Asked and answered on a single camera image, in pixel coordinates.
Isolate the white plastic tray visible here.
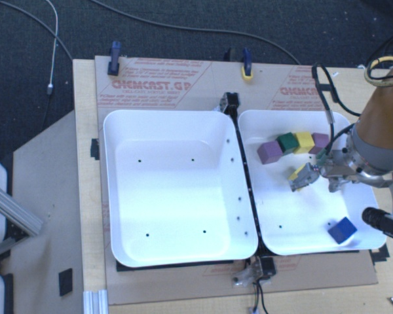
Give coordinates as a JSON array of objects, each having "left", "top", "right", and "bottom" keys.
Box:
[
  {"left": 237, "top": 109, "right": 388, "bottom": 256},
  {"left": 102, "top": 109, "right": 259, "bottom": 268}
]

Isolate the black block with thin wires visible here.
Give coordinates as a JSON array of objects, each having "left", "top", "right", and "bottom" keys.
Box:
[
  {"left": 217, "top": 92, "right": 241, "bottom": 116},
  {"left": 233, "top": 256, "right": 278, "bottom": 288}
]

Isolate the black cylinder on white bracket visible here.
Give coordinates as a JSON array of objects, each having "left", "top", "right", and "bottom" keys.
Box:
[{"left": 361, "top": 171, "right": 393, "bottom": 240}]

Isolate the brown cardboard board red print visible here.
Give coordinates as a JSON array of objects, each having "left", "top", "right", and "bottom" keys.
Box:
[{"left": 94, "top": 55, "right": 379, "bottom": 305}]

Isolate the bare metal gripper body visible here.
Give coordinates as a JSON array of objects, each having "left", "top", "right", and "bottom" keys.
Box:
[{"left": 320, "top": 139, "right": 393, "bottom": 188}]

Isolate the thin black rod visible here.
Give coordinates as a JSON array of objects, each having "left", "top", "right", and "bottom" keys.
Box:
[{"left": 231, "top": 112, "right": 267, "bottom": 258}]

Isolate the blue cube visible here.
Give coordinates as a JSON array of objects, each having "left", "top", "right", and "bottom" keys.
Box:
[{"left": 327, "top": 216, "right": 358, "bottom": 245}]

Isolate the green cube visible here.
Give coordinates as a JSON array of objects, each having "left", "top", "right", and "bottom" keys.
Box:
[{"left": 276, "top": 132, "right": 299, "bottom": 155}]

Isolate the purple cube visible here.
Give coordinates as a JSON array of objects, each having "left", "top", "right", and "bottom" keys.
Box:
[
  {"left": 308, "top": 132, "right": 330, "bottom": 156},
  {"left": 256, "top": 140, "right": 284, "bottom": 166}
]

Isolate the yellow cube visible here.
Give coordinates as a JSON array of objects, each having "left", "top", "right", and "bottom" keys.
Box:
[
  {"left": 288, "top": 162, "right": 311, "bottom": 192},
  {"left": 293, "top": 131, "right": 316, "bottom": 155}
]

